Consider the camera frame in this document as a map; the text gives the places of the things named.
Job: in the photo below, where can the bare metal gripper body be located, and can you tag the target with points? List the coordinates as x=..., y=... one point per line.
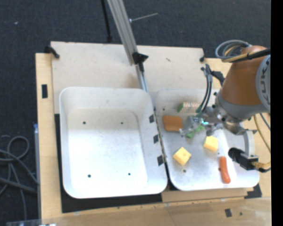
x=232, y=125

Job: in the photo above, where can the orange sausage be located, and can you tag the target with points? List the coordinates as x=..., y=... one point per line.
x=224, y=171

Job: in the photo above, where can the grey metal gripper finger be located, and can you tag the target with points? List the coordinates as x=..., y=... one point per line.
x=191, y=123
x=211, y=129

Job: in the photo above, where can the brown toast slice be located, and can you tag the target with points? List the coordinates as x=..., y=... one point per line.
x=172, y=123

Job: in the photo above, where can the green toy vegetable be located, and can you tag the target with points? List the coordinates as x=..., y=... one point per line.
x=190, y=134

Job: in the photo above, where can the white plastic tray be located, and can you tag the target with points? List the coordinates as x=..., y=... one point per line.
x=202, y=171
x=103, y=149

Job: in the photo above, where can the pale flat board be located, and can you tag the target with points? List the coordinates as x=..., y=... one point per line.
x=96, y=65

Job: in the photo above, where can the yellow cheese cube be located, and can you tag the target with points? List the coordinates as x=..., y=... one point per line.
x=182, y=156
x=211, y=144

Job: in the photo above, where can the thin black and white rod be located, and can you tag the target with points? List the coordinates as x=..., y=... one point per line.
x=160, y=138

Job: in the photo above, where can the black cylinder on white bracket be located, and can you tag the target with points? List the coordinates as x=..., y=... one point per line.
x=241, y=158

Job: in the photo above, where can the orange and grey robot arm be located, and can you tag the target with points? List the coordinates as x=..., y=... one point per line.
x=243, y=83

